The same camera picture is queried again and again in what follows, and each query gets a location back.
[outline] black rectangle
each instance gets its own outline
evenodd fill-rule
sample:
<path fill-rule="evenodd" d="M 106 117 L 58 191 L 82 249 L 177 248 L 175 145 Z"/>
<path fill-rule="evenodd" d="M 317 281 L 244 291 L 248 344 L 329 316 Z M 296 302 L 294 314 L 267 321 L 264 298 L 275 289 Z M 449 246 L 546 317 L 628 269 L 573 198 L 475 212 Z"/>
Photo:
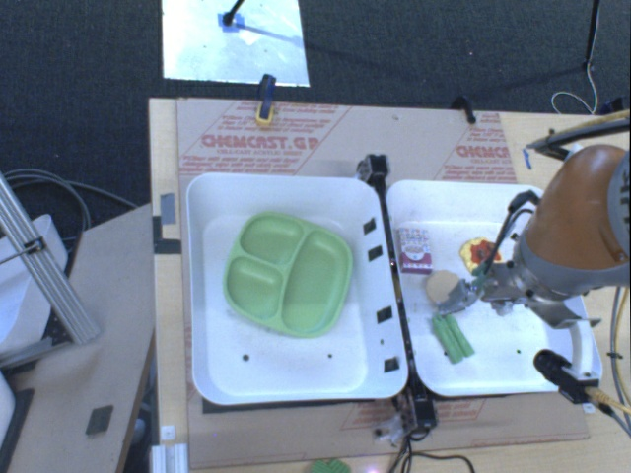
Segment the black rectangle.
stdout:
<path fill-rule="evenodd" d="M 384 373 L 394 372 L 400 368 L 398 358 L 390 358 L 384 361 Z"/>
<path fill-rule="evenodd" d="M 181 254 L 181 241 L 162 238 L 162 218 L 154 216 L 154 254 Z"/>
<path fill-rule="evenodd" d="M 384 250 L 382 249 L 380 245 L 378 245 L 377 247 L 373 247 L 372 249 L 368 251 L 368 260 L 373 261 L 374 259 L 377 259 L 382 254 L 384 254 Z"/>
<path fill-rule="evenodd" d="M 9 471 L 13 452 L 15 452 L 18 444 L 22 426 L 27 419 L 34 394 L 35 391 L 33 389 L 25 389 L 15 394 L 16 406 L 11 416 L 9 429 L 4 437 L 4 441 L 0 443 L 0 473 Z"/>
<path fill-rule="evenodd" d="M 109 419 L 111 419 L 111 413 L 113 410 L 113 405 L 95 408 L 90 415 L 86 435 L 91 436 L 96 433 L 103 433 L 107 431 L 107 428 L 109 428 Z"/>
<path fill-rule="evenodd" d="M 392 307 L 387 306 L 377 312 L 377 324 L 381 324 L 385 320 L 392 319 Z"/>
<path fill-rule="evenodd" d="M 368 233 L 374 231 L 376 227 L 377 222 L 375 221 L 375 218 L 373 218 L 364 225 L 364 235 L 367 235 Z"/>

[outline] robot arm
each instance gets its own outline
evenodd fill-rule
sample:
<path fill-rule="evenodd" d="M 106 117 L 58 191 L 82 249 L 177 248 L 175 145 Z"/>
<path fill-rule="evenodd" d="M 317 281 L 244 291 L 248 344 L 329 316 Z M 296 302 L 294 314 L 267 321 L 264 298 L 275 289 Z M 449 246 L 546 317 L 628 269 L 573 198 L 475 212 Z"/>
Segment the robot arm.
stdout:
<path fill-rule="evenodd" d="M 550 326 L 578 317 L 563 305 L 603 286 L 629 286 L 629 153 L 590 146 L 550 182 L 515 246 L 478 282 L 498 310 L 528 304 Z"/>

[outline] green plate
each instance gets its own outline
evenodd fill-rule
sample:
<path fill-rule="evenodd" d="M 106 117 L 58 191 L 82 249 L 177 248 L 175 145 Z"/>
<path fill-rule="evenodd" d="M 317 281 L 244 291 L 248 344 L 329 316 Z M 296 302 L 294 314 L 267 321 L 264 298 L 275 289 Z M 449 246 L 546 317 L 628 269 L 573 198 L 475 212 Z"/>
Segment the green plate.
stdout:
<path fill-rule="evenodd" d="M 242 228 L 228 258 L 224 294 L 251 320 L 300 337 L 339 317 L 353 270 L 346 242 L 322 226 L 264 212 Z"/>

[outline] green object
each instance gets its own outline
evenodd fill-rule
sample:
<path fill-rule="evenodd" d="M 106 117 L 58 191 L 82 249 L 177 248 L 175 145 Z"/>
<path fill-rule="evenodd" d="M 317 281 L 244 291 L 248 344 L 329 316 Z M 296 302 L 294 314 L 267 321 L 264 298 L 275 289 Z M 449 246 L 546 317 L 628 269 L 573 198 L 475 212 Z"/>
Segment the green object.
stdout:
<path fill-rule="evenodd" d="M 471 347 L 471 344 L 469 343 L 469 341 L 466 339 L 466 337 L 460 330 L 460 327 L 457 325 L 456 318 L 453 315 L 447 315 L 445 317 L 445 321 L 447 322 L 447 325 L 449 326 L 450 331 L 452 331 L 452 333 L 454 334 L 457 344 L 460 347 L 460 351 L 462 352 L 462 354 L 466 358 L 468 358 L 469 356 L 473 356 L 475 351 L 473 350 L 473 347 Z"/>
<path fill-rule="evenodd" d="M 331 459 L 328 462 L 316 461 L 312 464 L 312 473 L 351 473 L 351 468 L 342 461 Z"/>
<path fill-rule="evenodd" d="M 473 279 L 473 282 L 471 283 L 471 285 L 475 289 L 482 289 L 484 287 L 484 283 L 486 282 L 487 275 L 484 272 L 482 272 L 482 268 L 484 266 L 485 266 L 484 264 L 479 264 L 471 272 L 471 275 L 473 275 L 473 277 L 475 277 L 475 279 Z"/>
<path fill-rule="evenodd" d="M 226 265 L 224 295 L 238 313 L 304 338 L 324 334 L 341 312 L 353 255 L 331 231 L 264 212 L 242 228 Z"/>
<path fill-rule="evenodd" d="M 442 317 L 436 314 L 432 317 L 432 325 L 452 363 L 457 364 L 475 353 L 452 315 Z"/>

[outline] black clip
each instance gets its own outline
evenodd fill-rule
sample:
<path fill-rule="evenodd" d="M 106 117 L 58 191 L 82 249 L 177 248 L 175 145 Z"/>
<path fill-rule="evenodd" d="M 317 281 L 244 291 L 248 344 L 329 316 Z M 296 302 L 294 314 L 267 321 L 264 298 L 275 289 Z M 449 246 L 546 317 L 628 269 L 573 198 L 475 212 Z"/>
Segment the black clip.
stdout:
<path fill-rule="evenodd" d="M 597 380 L 576 380 L 564 369 L 572 365 L 567 359 L 550 350 L 544 349 L 534 356 L 534 367 L 554 385 L 559 387 L 561 395 L 572 403 L 588 403 L 590 398 L 586 387 L 598 387 Z"/>
<path fill-rule="evenodd" d="M 452 109 L 454 110 L 464 110 L 466 114 L 466 120 L 469 124 L 475 124 L 475 115 L 473 115 L 473 105 L 471 104 L 471 100 L 465 95 L 460 95 L 458 98 L 454 100 L 452 103 Z"/>
<path fill-rule="evenodd" d="M 16 252 L 9 257 L 5 257 L 0 260 L 0 264 L 8 263 L 9 261 L 16 259 L 17 257 L 23 256 L 25 254 L 34 254 L 36 252 L 42 252 L 46 248 L 46 242 L 43 237 L 38 236 L 37 238 L 27 242 L 24 244 L 24 250 L 20 252 Z"/>
<path fill-rule="evenodd" d="M 612 101 L 606 101 L 602 104 L 602 107 L 598 110 L 598 115 L 613 114 L 624 110 L 624 98 L 618 97 Z"/>
<path fill-rule="evenodd" d="M 260 100 L 256 109 L 256 123 L 268 126 L 274 117 L 274 89 L 276 88 L 276 78 L 265 74 L 258 85 L 257 98 Z"/>
<path fill-rule="evenodd" d="M 362 182 L 373 185 L 375 179 L 385 180 L 389 172 L 386 155 L 370 154 L 357 165 L 356 176 Z"/>

